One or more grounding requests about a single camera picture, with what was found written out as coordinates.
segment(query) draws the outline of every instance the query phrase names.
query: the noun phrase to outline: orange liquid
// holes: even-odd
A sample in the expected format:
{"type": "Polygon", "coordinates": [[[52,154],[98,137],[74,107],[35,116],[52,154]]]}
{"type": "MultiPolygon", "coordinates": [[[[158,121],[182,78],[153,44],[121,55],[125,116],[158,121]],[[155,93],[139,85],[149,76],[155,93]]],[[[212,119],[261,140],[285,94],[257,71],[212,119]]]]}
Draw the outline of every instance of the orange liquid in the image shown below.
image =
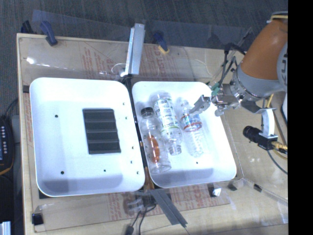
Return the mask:
{"type": "Polygon", "coordinates": [[[155,139],[153,135],[148,136],[148,141],[151,144],[152,152],[153,152],[151,160],[153,163],[156,164],[160,160],[160,148],[158,146],[157,140],[155,139]]]}

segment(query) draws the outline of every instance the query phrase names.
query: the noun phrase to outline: wire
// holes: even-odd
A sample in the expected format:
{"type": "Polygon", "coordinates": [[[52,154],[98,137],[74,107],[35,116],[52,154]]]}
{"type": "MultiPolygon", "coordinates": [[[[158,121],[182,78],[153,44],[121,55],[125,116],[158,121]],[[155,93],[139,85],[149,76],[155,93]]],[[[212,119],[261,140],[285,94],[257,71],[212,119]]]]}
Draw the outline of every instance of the wire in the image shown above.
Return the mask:
{"type": "Polygon", "coordinates": [[[235,57],[235,56],[233,56],[233,57],[231,58],[230,63],[229,63],[229,65],[228,65],[228,68],[227,68],[227,70],[225,71],[223,80],[224,80],[224,78],[227,76],[227,74],[228,74],[228,72],[229,72],[231,66],[233,65],[233,63],[235,63],[235,64],[236,64],[236,67],[237,67],[237,61],[236,61],[236,57],[235,57]]]}
{"type": "Polygon", "coordinates": [[[273,141],[271,144],[274,146],[274,148],[276,150],[286,154],[286,152],[288,150],[288,146],[287,145],[282,144],[282,143],[280,143],[278,141],[273,141]]]}
{"type": "Polygon", "coordinates": [[[268,98],[268,103],[266,104],[266,108],[269,108],[269,107],[270,107],[270,103],[271,103],[271,101],[272,101],[272,99],[273,99],[273,96],[274,96],[274,94],[272,94],[272,95],[269,96],[269,98],[268,98]]]}
{"type": "Polygon", "coordinates": [[[114,69],[116,66],[118,66],[118,65],[124,66],[124,65],[126,65],[126,64],[123,64],[123,63],[115,64],[115,65],[111,68],[111,72],[112,72],[113,74],[115,74],[115,73],[113,72],[113,69],[114,69]]]}
{"type": "Polygon", "coordinates": [[[138,212],[138,214],[137,214],[137,216],[136,216],[136,218],[135,218],[135,220],[134,220],[134,222],[133,222],[133,224],[132,224],[131,226],[134,226],[134,224],[135,224],[135,222],[137,221],[137,219],[138,219],[140,213],[141,213],[141,210],[138,212]]]}
{"type": "Polygon", "coordinates": [[[272,161],[274,162],[274,164],[286,175],[288,175],[288,172],[286,172],[277,162],[276,160],[272,157],[271,153],[269,152],[269,150],[266,150],[268,152],[268,155],[270,157],[270,159],[272,159],[272,161]]]}
{"type": "Polygon", "coordinates": [[[11,179],[9,179],[7,176],[5,175],[0,175],[1,178],[4,178],[6,181],[10,182],[10,184],[13,184],[13,181],[11,179]]]}
{"type": "Polygon", "coordinates": [[[283,155],[281,155],[278,151],[276,151],[276,150],[273,150],[274,152],[275,152],[275,154],[278,156],[278,157],[280,157],[280,158],[282,158],[282,159],[284,159],[284,160],[287,160],[288,158],[287,157],[284,157],[283,155]]]}
{"type": "Polygon", "coordinates": [[[270,21],[273,19],[288,19],[288,15],[273,15],[270,17],[270,21]]]}
{"type": "Polygon", "coordinates": [[[9,105],[8,108],[6,109],[6,111],[5,111],[5,113],[3,114],[3,116],[6,116],[6,115],[8,114],[9,110],[11,109],[11,107],[13,107],[14,104],[18,102],[18,100],[19,100],[19,98],[17,97],[17,98],[15,98],[15,99],[10,103],[10,105],[9,105]]]}
{"type": "Polygon", "coordinates": [[[139,224],[138,235],[141,235],[140,228],[141,228],[141,224],[142,224],[142,221],[143,221],[145,215],[146,215],[148,212],[152,211],[155,207],[157,207],[157,205],[153,205],[153,207],[152,207],[151,209],[149,209],[149,210],[147,210],[148,207],[145,208],[145,212],[143,213],[142,219],[141,219],[140,224],[139,224]]]}
{"type": "Polygon", "coordinates": [[[185,231],[187,232],[187,234],[190,235],[190,233],[188,232],[187,228],[186,227],[184,227],[184,228],[185,228],[185,231]]]}
{"type": "Polygon", "coordinates": [[[228,52],[225,52],[222,76],[221,76],[221,79],[220,79],[219,82],[218,82],[219,87],[221,87],[222,82],[223,82],[223,80],[224,80],[224,76],[225,76],[225,68],[226,68],[226,63],[227,63],[227,54],[228,54],[228,52]]]}

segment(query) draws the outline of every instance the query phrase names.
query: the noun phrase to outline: metal bracket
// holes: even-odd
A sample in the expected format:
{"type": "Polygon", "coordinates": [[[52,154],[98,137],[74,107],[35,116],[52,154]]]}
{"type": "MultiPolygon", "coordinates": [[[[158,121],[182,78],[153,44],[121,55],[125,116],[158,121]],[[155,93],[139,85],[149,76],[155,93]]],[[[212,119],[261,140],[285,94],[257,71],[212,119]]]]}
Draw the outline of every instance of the metal bracket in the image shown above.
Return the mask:
{"type": "Polygon", "coordinates": [[[211,104],[211,99],[208,96],[201,95],[197,102],[194,104],[195,107],[192,108],[189,113],[192,115],[200,114],[207,110],[211,104]]]}
{"type": "Polygon", "coordinates": [[[140,61],[145,38],[145,25],[135,23],[131,28],[131,35],[128,45],[128,54],[125,67],[125,75],[139,74],[140,61]]]}
{"type": "Polygon", "coordinates": [[[154,189],[149,190],[148,192],[154,197],[172,225],[181,224],[182,227],[186,228],[187,221],[181,215],[179,210],[177,210],[176,206],[163,189],[154,189]]]}
{"type": "Polygon", "coordinates": [[[274,134],[275,129],[275,118],[274,118],[274,111],[275,108],[268,108],[262,111],[262,118],[263,118],[263,130],[260,132],[260,135],[265,138],[274,138],[278,137],[274,134]]]}

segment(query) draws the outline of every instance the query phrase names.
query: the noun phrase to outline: cable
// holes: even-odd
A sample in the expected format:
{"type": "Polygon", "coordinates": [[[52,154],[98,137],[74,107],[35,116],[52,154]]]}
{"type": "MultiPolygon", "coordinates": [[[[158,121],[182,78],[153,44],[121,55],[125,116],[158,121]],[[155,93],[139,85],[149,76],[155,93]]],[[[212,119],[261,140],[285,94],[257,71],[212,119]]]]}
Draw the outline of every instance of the cable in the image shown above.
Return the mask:
{"type": "Polygon", "coordinates": [[[282,143],[280,143],[280,142],[278,142],[278,141],[273,141],[272,143],[271,143],[273,146],[274,146],[274,148],[276,149],[276,150],[278,150],[279,152],[281,152],[281,153],[284,153],[284,154],[287,154],[288,152],[288,147],[287,147],[287,145],[285,145],[285,144],[282,144],[282,143]]]}
{"type": "Polygon", "coordinates": [[[7,113],[9,112],[10,108],[13,107],[13,105],[18,102],[19,98],[15,98],[11,103],[10,105],[8,106],[8,108],[6,109],[5,113],[3,114],[3,116],[5,117],[7,115],[7,113]]]}
{"type": "Polygon", "coordinates": [[[227,76],[227,74],[228,74],[228,72],[229,72],[231,66],[233,65],[233,63],[235,63],[235,64],[236,64],[236,67],[237,67],[237,61],[236,61],[236,57],[235,57],[235,56],[233,56],[233,57],[231,58],[230,63],[229,63],[229,65],[228,65],[228,68],[227,68],[227,70],[225,71],[223,80],[224,80],[224,78],[227,76]]]}
{"type": "Polygon", "coordinates": [[[142,215],[142,219],[140,221],[140,224],[139,224],[139,228],[138,228],[138,235],[141,235],[141,232],[140,232],[140,227],[141,227],[141,224],[142,224],[142,221],[143,221],[143,218],[145,217],[146,213],[152,211],[155,207],[157,207],[157,205],[154,205],[151,209],[147,210],[148,207],[145,208],[145,212],[143,213],[142,215]]]}
{"type": "Polygon", "coordinates": [[[133,232],[134,232],[134,224],[135,224],[135,222],[138,220],[139,215],[142,214],[142,219],[141,219],[140,224],[139,224],[139,235],[140,235],[140,227],[141,227],[143,218],[145,217],[145,215],[146,215],[147,212],[152,211],[155,207],[157,207],[157,205],[153,205],[151,209],[147,210],[148,206],[146,206],[144,213],[142,213],[141,210],[140,210],[140,211],[137,213],[137,216],[136,216],[136,218],[135,218],[133,224],[127,227],[125,235],[132,235],[132,234],[133,234],[133,232]]]}
{"type": "Polygon", "coordinates": [[[276,150],[273,150],[274,152],[275,152],[275,154],[278,156],[278,157],[280,157],[280,158],[282,158],[282,159],[284,159],[284,160],[287,160],[288,158],[287,157],[284,157],[283,155],[281,155],[280,153],[278,153],[278,151],[276,151],[276,150]]]}
{"type": "Polygon", "coordinates": [[[228,54],[228,52],[225,51],[224,62],[223,62],[223,71],[222,71],[221,79],[218,82],[219,87],[221,87],[223,79],[224,79],[224,76],[225,76],[225,68],[226,68],[226,63],[227,63],[227,54],[228,54]]]}
{"type": "Polygon", "coordinates": [[[187,232],[187,234],[190,235],[190,233],[188,232],[187,228],[186,227],[184,227],[184,228],[185,228],[185,231],[187,232]]]}
{"type": "Polygon", "coordinates": [[[270,159],[272,159],[272,161],[274,162],[274,164],[286,175],[288,175],[288,172],[286,172],[276,161],[275,159],[272,157],[271,153],[269,152],[269,150],[266,150],[268,152],[268,155],[270,157],[270,159]]]}
{"type": "Polygon", "coordinates": [[[288,15],[273,15],[270,17],[270,21],[273,19],[288,19],[288,15]]]}
{"type": "Polygon", "coordinates": [[[126,65],[126,64],[123,64],[123,63],[115,64],[115,65],[111,68],[111,72],[112,72],[113,74],[116,74],[116,73],[113,72],[113,69],[114,69],[116,66],[118,66],[118,65],[124,66],[124,65],[126,65]]]}
{"type": "Polygon", "coordinates": [[[6,181],[8,181],[10,184],[13,184],[13,181],[11,179],[9,179],[7,176],[5,175],[0,175],[1,178],[4,178],[6,181]]]}
{"type": "Polygon", "coordinates": [[[274,94],[272,94],[272,95],[269,96],[269,98],[268,98],[268,103],[266,104],[266,108],[269,108],[269,107],[270,107],[270,103],[271,103],[271,101],[272,101],[272,99],[273,99],[273,96],[274,96],[274,94]]]}

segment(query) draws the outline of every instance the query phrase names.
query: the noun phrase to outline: black electronic device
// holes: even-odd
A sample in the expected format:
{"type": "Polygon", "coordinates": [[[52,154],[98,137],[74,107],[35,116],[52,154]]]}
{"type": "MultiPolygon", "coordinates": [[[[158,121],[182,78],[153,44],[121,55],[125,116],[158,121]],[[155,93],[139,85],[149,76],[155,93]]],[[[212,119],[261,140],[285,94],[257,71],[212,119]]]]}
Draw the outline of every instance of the black electronic device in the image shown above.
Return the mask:
{"type": "Polygon", "coordinates": [[[10,124],[0,117],[0,175],[9,171],[13,165],[14,142],[10,124]]]}

